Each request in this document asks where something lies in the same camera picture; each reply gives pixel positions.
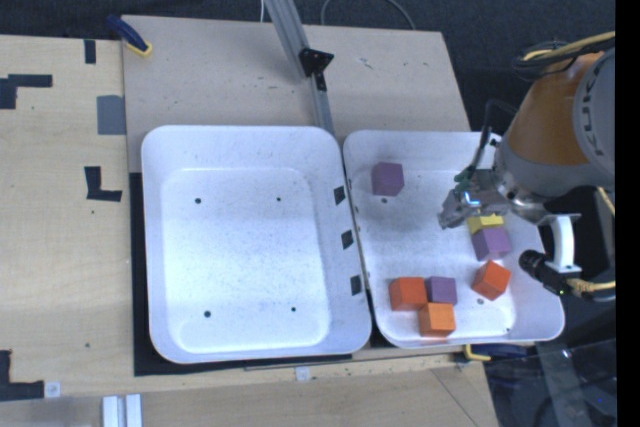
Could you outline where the purple cube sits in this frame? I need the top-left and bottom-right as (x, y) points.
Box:
(471, 227), (513, 262)
(424, 275), (459, 306)
(370, 161), (406, 197)

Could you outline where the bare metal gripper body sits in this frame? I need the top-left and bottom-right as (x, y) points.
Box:
(446, 168), (551, 223)

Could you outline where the pale wood board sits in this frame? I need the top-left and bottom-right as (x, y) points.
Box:
(121, 14), (486, 372)

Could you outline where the yellow cube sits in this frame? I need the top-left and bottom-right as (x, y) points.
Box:
(466, 213), (505, 237)

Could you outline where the black cylinder on white bracket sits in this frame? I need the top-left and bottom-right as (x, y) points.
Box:
(518, 213), (584, 296)

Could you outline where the white plastic tray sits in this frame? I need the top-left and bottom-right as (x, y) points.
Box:
(342, 129), (567, 350)
(140, 124), (373, 365)

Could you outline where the orange cube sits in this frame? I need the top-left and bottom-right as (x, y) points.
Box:
(470, 260), (513, 302)
(388, 277), (430, 312)
(417, 302), (457, 338)

